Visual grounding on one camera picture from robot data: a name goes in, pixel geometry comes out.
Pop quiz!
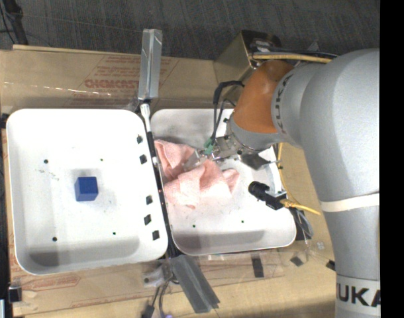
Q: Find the pink cloth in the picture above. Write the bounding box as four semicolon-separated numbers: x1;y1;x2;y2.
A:
154;139;241;210

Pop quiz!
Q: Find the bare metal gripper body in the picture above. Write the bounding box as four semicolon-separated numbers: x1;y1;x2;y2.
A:
197;134;246;162

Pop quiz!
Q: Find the blue cube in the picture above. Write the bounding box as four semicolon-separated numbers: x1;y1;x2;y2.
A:
74;176;99;202

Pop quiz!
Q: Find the black cylinder on white bracket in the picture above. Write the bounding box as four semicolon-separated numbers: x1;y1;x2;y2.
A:
247;159;289;211

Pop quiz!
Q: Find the white plastic tray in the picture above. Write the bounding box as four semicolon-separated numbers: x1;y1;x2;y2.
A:
149;107;297;256
5;108;170;276

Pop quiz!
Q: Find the brown cardboard board, red print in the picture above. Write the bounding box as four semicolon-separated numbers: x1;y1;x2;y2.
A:
0;44;337;318

